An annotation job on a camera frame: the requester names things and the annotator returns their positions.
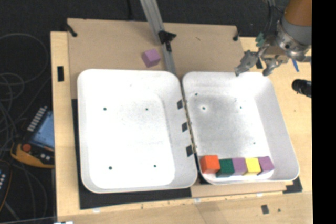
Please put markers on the yellow cube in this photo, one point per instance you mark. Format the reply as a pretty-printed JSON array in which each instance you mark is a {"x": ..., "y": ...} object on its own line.
[{"x": 252, "y": 165}]

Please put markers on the orange cube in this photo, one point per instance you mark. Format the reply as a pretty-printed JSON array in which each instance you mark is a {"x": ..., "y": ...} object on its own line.
[{"x": 209, "y": 164}]

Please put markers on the white plastic tray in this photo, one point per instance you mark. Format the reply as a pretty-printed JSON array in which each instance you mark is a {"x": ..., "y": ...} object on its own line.
[
  {"x": 131, "y": 133},
  {"x": 231, "y": 126}
]

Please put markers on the black cylinder on white bracket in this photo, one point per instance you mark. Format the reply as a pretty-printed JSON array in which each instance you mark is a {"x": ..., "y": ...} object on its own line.
[{"x": 303, "y": 87}]

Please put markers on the purple cube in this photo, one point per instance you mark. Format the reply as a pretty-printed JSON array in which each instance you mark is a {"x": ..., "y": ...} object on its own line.
[
  {"x": 239, "y": 165},
  {"x": 266, "y": 164},
  {"x": 151, "y": 57}
]

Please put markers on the brown cardboard board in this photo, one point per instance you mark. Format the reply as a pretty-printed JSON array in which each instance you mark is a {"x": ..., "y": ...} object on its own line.
[{"x": 113, "y": 44}]

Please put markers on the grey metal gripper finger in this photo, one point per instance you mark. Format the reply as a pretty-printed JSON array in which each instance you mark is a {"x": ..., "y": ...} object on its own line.
[
  {"x": 273, "y": 64},
  {"x": 246, "y": 61}
]

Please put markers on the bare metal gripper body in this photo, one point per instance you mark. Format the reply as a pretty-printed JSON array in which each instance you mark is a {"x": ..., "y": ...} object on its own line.
[{"x": 287, "y": 47}]

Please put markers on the green cube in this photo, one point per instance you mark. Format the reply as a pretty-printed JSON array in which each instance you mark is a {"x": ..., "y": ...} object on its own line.
[{"x": 225, "y": 167}]

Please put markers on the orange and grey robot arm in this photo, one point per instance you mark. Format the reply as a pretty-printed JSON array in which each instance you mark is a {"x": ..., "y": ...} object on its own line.
[{"x": 299, "y": 5}]

